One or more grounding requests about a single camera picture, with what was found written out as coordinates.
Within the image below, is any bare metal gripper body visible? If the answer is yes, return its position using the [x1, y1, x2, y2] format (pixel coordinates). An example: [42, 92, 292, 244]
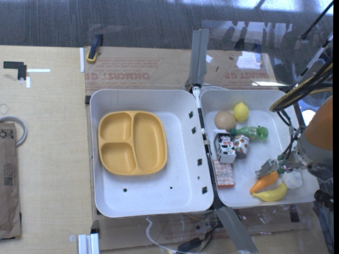
[275, 151, 309, 173]

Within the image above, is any orange carrot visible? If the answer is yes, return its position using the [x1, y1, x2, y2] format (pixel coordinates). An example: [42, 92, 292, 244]
[249, 170, 280, 195]

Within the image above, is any white plastic tray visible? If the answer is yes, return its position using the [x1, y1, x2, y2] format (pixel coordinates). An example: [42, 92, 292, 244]
[200, 89, 320, 208]
[89, 89, 215, 219]

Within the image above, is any white garlic bulb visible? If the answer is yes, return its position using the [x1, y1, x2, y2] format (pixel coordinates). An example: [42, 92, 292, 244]
[282, 170, 304, 190]

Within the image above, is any yellow banana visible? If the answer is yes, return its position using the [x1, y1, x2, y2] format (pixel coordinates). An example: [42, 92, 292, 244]
[251, 183, 288, 203]

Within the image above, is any strawberry print white cup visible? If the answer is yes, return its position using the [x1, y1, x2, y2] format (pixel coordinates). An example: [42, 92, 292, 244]
[233, 134, 251, 160]

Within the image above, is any green plastic bottle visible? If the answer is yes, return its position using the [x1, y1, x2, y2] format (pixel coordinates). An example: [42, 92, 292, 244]
[229, 125, 269, 142]

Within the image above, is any orange and white packet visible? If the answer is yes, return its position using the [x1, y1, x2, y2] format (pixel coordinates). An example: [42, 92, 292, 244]
[212, 159, 236, 188]

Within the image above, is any cow print white carton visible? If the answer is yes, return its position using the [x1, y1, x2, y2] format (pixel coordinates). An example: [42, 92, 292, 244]
[213, 133, 237, 164]

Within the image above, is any yellow lemon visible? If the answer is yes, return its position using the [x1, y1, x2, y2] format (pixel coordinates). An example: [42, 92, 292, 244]
[233, 102, 249, 123]

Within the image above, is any brown egg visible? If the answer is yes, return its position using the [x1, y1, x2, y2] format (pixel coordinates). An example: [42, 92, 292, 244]
[213, 111, 237, 131]

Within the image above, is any yellow divided plate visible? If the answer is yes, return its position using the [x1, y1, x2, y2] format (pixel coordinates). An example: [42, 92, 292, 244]
[97, 111, 168, 176]

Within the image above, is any brown cardboard board red print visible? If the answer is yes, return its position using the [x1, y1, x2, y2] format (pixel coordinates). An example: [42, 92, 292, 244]
[84, 46, 305, 251]

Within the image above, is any brown paper bag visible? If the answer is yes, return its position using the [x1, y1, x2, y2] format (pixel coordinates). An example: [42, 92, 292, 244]
[0, 123, 22, 240]

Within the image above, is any black cylinder on white bracket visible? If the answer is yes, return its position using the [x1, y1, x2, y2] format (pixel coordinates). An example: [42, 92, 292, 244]
[314, 189, 334, 211]

